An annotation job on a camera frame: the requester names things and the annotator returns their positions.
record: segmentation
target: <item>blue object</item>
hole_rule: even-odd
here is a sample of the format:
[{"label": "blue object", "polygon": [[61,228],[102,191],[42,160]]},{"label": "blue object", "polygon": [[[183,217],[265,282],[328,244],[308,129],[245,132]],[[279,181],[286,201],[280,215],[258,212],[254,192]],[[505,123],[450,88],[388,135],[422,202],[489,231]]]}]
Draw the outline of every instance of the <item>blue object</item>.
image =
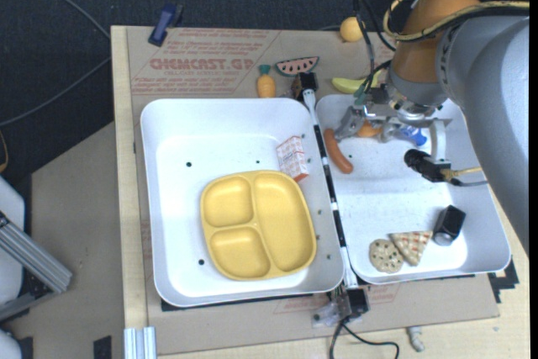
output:
[{"label": "blue object", "polygon": [[422,133],[420,132],[420,128],[418,127],[402,126],[399,131],[406,138],[410,138],[411,140],[413,140],[418,147],[424,145],[428,140],[428,138],[422,135]]},{"label": "blue object", "polygon": [[170,26],[175,17],[176,5],[167,3],[161,11],[159,23],[157,23],[153,29],[153,32],[151,32],[148,42],[153,45],[162,46],[162,43],[165,41],[167,35],[166,28]]}]

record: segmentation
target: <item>metal bar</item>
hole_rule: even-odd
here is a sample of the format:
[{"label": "metal bar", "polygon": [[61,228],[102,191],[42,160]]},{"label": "metal bar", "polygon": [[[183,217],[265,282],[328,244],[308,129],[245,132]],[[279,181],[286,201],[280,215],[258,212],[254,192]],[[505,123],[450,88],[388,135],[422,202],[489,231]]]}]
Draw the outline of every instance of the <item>metal bar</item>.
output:
[{"label": "metal bar", "polygon": [[43,295],[37,299],[31,293],[25,293],[13,301],[6,302],[0,307],[0,322],[3,322],[13,315],[21,313],[28,307],[39,304],[52,296],[56,296],[56,293],[47,293],[46,295]]},{"label": "metal bar", "polygon": [[11,223],[1,211],[0,248],[21,263],[54,293],[63,293],[67,290],[71,281],[71,272]]},{"label": "metal bar", "polygon": [[124,359],[156,359],[156,332],[153,326],[143,330],[124,330]]}]

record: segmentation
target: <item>toy watermelon slice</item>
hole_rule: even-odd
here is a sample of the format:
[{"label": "toy watermelon slice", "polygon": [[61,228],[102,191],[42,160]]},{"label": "toy watermelon slice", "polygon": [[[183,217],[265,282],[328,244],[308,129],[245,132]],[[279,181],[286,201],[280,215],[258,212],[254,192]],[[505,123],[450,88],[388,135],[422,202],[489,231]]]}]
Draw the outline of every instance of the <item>toy watermelon slice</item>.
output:
[{"label": "toy watermelon slice", "polygon": [[319,57],[302,57],[300,59],[279,61],[277,70],[285,77],[295,77],[299,72],[310,72],[318,63]]}]

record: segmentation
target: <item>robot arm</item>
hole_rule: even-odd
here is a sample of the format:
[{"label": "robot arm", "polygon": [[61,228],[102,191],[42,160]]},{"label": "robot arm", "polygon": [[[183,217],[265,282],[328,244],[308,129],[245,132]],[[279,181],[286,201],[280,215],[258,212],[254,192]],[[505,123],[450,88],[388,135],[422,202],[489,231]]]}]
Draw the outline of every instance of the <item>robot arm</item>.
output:
[{"label": "robot arm", "polygon": [[416,0],[401,34],[383,97],[350,107],[335,138],[366,119],[427,127],[448,98],[461,109],[477,158],[529,254],[529,4]]}]

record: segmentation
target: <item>toy banana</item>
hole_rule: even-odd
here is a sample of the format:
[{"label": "toy banana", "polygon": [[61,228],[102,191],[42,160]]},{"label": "toy banana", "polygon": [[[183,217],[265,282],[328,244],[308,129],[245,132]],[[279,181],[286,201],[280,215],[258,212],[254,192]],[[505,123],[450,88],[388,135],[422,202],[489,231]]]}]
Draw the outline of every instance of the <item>toy banana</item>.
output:
[{"label": "toy banana", "polygon": [[[348,78],[333,78],[332,83],[333,83],[333,86],[335,86],[335,88],[339,90],[340,92],[353,94],[359,89],[359,87],[365,80],[366,78],[362,78],[360,80],[351,80]],[[373,78],[372,87],[375,87],[376,85],[377,85],[377,75],[375,75]]]}]

